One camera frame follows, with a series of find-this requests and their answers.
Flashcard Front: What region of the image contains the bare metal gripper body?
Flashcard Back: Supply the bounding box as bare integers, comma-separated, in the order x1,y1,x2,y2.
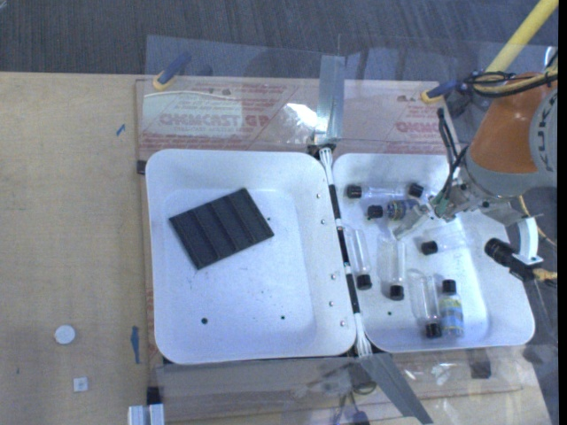
431,186,489,222

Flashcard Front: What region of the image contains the clear plastic bottle black cap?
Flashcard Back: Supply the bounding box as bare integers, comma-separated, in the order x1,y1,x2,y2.
420,233,468,257
408,182,438,201
342,227,374,291
345,183,407,201
376,233,407,302
407,268,444,340

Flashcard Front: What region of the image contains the blue label bottle black cap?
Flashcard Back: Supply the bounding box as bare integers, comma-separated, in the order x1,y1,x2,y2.
367,198,420,221
438,278,465,338

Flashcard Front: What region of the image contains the thin black and white rod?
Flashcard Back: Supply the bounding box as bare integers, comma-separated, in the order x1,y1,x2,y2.
318,147,374,358

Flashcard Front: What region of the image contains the white plastic tray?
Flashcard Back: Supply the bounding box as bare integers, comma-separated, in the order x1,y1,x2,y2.
330,151,537,355
144,148,358,366

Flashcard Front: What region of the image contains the black ribbed mat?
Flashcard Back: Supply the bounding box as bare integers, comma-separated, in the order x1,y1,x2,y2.
167,187,276,271

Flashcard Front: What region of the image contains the brown cardboard board red print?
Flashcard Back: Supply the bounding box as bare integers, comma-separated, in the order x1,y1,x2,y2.
134,75,535,417

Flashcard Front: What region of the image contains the white round disc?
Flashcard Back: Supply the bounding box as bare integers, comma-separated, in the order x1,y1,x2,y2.
53,324,77,346

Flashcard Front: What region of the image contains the black cylinder on white bracket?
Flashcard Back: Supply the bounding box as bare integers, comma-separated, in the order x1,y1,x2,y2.
483,214,544,282

